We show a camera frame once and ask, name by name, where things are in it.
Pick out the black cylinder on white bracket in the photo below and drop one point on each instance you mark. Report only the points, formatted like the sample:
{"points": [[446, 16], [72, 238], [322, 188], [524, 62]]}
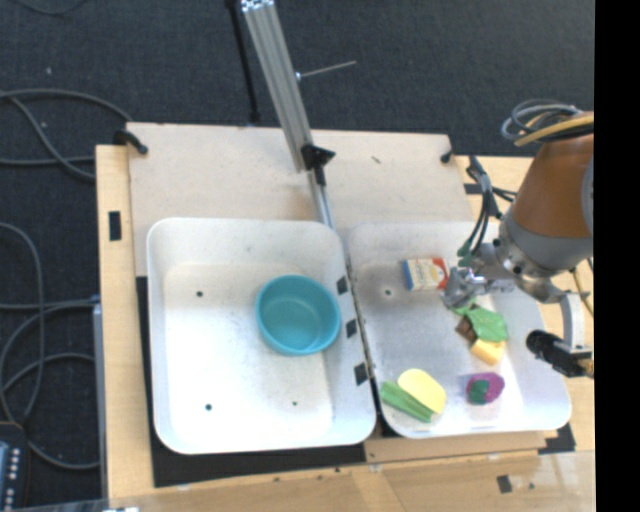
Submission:
{"points": [[555, 352]]}

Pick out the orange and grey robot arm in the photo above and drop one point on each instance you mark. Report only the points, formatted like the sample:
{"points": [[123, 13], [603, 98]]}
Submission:
{"points": [[552, 200]]}

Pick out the pale wood board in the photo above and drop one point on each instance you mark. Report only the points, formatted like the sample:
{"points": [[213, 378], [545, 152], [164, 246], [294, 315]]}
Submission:
{"points": [[225, 175]]}

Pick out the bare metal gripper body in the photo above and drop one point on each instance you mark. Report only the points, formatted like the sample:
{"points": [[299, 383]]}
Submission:
{"points": [[505, 277]]}

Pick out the green toy lettuce leaf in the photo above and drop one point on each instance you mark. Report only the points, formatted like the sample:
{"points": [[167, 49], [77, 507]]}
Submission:
{"points": [[487, 322]]}

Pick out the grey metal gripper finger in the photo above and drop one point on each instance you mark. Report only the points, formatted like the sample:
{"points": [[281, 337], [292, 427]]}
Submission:
{"points": [[472, 292], [451, 290]]}

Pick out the white plastic tray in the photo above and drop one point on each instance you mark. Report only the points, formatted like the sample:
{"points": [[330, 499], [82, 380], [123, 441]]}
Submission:
{"points": [[220, 350], [415, 330]]}

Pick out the thin black rod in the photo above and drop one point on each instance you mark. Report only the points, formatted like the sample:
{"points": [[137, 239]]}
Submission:
{"points": [[361, 325]]}

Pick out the blue bowl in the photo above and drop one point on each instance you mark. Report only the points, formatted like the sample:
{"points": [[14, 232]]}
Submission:
{"points": [[297, 315]]}

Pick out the yellow oval toy slice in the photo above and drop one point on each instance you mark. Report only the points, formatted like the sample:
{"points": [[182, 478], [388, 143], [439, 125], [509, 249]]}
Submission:
{"points": [[424, 389]]}

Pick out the brown toy piece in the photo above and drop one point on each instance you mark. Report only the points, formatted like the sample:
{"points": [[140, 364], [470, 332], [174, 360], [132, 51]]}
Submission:
{"points": [[465, 329]]}

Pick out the white and red carton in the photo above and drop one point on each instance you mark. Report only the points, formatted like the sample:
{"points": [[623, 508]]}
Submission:
{"points": [[425, 274]]}

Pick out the yellow toy cheese block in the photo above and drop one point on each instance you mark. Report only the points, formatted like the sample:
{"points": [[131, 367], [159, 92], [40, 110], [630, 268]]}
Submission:
{"points": [[489, 351]]}

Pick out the purple and green toy vegetable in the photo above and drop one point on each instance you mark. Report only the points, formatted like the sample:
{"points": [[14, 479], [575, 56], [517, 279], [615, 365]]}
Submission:
{"points": [[484, 387]]}

